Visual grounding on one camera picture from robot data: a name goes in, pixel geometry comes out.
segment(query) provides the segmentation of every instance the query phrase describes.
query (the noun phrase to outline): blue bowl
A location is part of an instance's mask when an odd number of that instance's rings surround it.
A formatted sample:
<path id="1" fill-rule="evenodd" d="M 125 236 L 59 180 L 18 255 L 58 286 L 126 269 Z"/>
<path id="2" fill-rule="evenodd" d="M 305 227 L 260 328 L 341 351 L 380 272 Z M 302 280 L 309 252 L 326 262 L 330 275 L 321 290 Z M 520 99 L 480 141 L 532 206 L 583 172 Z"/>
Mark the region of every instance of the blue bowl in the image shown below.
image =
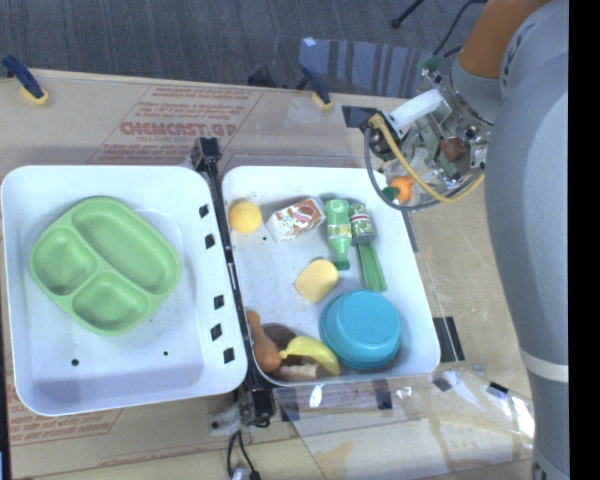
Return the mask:
<path id="1" fill-rule="evenodd" d="M 400 347 L 400 318 L 393 305 L 371 290 L 333 299 L 320 317 L 320 337 L 338 360 L 357 370 L 386 366 Z"/>

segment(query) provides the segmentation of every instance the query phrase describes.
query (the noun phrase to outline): gray floor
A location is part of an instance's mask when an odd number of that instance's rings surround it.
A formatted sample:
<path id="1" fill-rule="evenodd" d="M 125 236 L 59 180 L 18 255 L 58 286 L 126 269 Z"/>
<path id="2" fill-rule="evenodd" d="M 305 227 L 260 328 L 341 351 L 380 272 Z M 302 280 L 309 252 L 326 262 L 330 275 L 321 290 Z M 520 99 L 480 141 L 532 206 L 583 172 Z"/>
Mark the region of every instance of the gray floor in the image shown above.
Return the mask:
<path id="1" fill-rule="evenodd" d="M 334 92 L 409 97 L 418 60 L 467 0 L 426 0 L 393 28 L 391 20 L 414 1 L 0 0 L 0 77 L 2 59 L 12 54 L 36 68 L 230 84 L 247 84 L 267 66 L 277 86 L 294 88 L 300 62 L 312 62 Z M 480 10 L 466 10 L 443 51 L 462 44 Z M 311 57 L 303 38 L 326 53 Z M 362 61 L 347 63 L 353 51 Z M 387 56 L 402 62 L 399 80 L 386 77 Z M 3 451 L 5 400 L 0 372 Z"/>

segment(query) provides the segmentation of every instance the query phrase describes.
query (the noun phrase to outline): small food box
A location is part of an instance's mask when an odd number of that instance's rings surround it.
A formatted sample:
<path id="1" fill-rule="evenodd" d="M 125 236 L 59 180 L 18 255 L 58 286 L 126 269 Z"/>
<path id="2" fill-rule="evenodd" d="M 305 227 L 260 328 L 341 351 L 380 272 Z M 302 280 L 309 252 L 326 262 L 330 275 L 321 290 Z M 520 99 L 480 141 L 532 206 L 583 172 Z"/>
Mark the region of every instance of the small food box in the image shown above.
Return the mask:
<path id="1" fill-rule="evenodd" d="M 382 176 L 377 181 L 385 185 Z M 320 340 L 329 302 L 364 288 L 355 246 L 350 268 L 322 300 L 310 302 L 294 288 L 309 263 L 331 259 L 326 223 L 279 241 L 266 221 L 311 198 L 366 205 L 386 278 L 382 295 L 399 320 L 397 354 L 381 369 L 342 365 L 339 375 L 322 371 L 315 381 L 259 375 L 296 386 L 435 369 L 440 348 L 403 217 L 381 201 L 366 170 L 236 167 L 223 177 L 222 195 L 223 217 L 238 201 L 262 213 L 255 231 L 229 233 L 244 311 L 256 312 L 263 326 Z M 89 208 L 96 202 L 110 206 Z M 3 180 L 1 204 L 15 385 L 32 411 L 59 416 L 167 402 L 227 393 L 243 382 L 252 350 L 245 350 L 202 175 L 175 166 L 26 166 Z M 120 311 L 119 321 L 108 319 L 107 305 Z"/>

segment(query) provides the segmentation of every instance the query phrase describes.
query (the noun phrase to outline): yellow cable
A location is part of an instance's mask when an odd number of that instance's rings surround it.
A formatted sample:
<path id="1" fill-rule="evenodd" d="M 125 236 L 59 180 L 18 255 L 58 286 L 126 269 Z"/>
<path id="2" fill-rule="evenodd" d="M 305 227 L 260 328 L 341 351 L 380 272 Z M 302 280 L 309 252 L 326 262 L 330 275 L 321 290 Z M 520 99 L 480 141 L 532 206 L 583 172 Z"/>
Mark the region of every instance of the yellow cable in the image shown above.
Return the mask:
<path id="1" fill-rule="evenodd" d="M 384 139 L 387 141 L 387 144 L 389 144 L 391 151 L 393 152 L 395 157 L 398 159 L 398 162 L 400 162 L 400 165 L 402 165 L 402 167 L 404 167 L 406 169 L 406 171 L 409 173 L 409 176 L 411 176 L 415 180 L 415 182 L 420 186 L 420 188 L 422 188 L 422 190 L 424 190 L 427 194 L 429 194 L 431 197 L 433 197 L 437 201 L 440 201 L 441 203 L 454 203 L 456 201 L 460 201 L 460 199 L 465 198 L 471 192 L 473 192 L 473 190 L 478 185 L 480 185 L 480 183 L 484 179 L 484 171 L 483 171 L 478 175 L 478 177 L 475 179 L 475 181 L 471 185 L 469 185 L 468 188 L 466 188 L 465 190 L 460 192 L 460 194 L 453 196 L 453 197 L 446 197 L 446 196 L 440 195 L 435 190 L 433 190 L 429 185 L 427 185 L 427 183 L 420 176 L 418 176 L 416 171 L 413 170 L 413 167 L 411 167 L 411 165 L 409 165 L 409 162 L 404 157 L 404 155 L 400 152 L 400 148 L 398 148 L 398 145 L 393 140 L 393 137 L 391 136 L 391 132 L 389 131 L 389 128 L 387 128 L 387 125 L 385 124 L 383 117 L 380 114 L 375 114 L 369 119 L 369 122 L 376 129 L 379 129 L 380 132 L 382 132 L 382 135 L 384 136 Z"/>

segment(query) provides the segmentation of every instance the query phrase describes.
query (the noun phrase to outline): table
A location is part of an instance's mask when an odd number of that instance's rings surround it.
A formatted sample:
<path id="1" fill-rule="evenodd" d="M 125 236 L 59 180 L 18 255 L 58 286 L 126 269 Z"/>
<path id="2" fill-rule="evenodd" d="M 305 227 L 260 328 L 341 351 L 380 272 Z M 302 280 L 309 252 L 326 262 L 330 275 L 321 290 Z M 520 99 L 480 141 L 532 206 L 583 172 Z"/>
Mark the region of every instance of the table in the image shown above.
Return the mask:
<path id="1" fill-rule="evenodd" d="M 27 164 L 186 165 L 203 135 L 219 139 L 221 174 L 239 165 L 363 167 L 362 134 L 343 110 L 403 103 L 333 94 L 323 111 L 309 91 L 32 72 L 49 92 L 45 105 L 0 79 L 0 184 Z M 390 379 L 387 410 L 369 386 L 346 386 L 317 410 L 301 394 L 295 421 L 279 411 L 268 428 L 245 429 L 262 478 L 527 478 L 530 389 L 483 196 L 478 188 L 406 221 L 444 341 L 440 366 Z M 13 383 L 1 248 L 0 270 L 14 479 L 227 477 L 228 436 L 212 432 L 209 416 L 230 407 L 231 394 L 59 418 L 29 411 Z M 284 392 L 277 400 L 284 406 Z"/>

